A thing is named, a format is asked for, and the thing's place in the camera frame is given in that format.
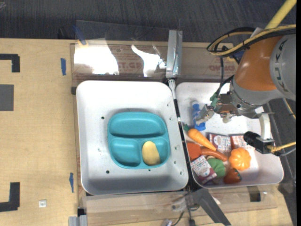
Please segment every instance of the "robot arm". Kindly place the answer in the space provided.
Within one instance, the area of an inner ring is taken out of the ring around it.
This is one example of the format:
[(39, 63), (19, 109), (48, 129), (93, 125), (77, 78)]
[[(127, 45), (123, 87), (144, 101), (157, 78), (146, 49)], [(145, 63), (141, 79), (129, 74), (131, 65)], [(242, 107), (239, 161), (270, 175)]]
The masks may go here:
[(268, 153), (264, 148), (274, 143), (269, 138), (269, 116), (256, 109), (276, 98), (296, 100), (296, 34), (270, 37), (249, 46), (229, 81), (229, 91), (211, 98), (212, 103), (204, 106), (199, 122), (209, 120), (214, 113), (224, 123), (241, 115), (259, 119), (261, 135), (253, 135), (249, 141), (256, 142), (261, 153)]

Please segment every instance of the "teal divided tray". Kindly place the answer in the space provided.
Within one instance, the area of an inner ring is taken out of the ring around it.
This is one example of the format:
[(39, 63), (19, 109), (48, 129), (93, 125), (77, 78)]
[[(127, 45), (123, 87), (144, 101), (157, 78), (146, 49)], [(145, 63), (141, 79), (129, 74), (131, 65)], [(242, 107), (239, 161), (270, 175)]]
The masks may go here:
[[(161, 163), (149, 166), (142, 158), (145, 142), (155, 143)], [(108, 145), (113, 161), (128, 169), (154, 168), (163, 165), (170, 154), (168, 131), (161, 117), (148, 112), (115, 114), (108, 123)]]

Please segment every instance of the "orange pumpkin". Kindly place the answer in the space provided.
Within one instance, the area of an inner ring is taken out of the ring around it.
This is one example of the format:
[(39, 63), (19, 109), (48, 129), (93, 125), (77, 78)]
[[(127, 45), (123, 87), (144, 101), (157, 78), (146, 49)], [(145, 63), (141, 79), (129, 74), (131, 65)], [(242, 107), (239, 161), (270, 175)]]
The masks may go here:
[(250, 167), (251, 156), (249, 152), (239, 147), (231, 151), (231, 156), (229, 157), (229, 162), (231, 167), (243, 171)]

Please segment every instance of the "orange carrot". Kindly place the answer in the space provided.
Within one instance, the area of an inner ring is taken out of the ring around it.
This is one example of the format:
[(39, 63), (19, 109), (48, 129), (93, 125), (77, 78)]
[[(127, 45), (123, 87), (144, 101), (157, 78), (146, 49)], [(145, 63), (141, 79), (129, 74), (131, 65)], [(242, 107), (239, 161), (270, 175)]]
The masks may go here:
[(200, 147), (200, 155), (204, 155), (204, 156), (214, 156), (215, 158), (217, 159), (220, 159), (222, 161), (227, 161), (228, 157), (219, 152), (219, 151), (213, 151), (209, 148), (206, 148), (206, 147)]
[(192, 128), (188, 130), (188, 136), (197, 143), (216, 151), (216, 148), (212, 143), (197, 129)]

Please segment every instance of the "yellow potato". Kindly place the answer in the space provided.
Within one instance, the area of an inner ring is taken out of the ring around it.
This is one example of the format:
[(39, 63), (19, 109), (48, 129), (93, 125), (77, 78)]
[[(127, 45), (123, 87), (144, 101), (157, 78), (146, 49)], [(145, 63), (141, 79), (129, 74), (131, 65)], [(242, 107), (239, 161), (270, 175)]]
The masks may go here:
[(154, 166), (161, 163), (159, 152), (155, 143), (147, 141), (143, 144), (142, 158), (144, 163), (149, 166)]

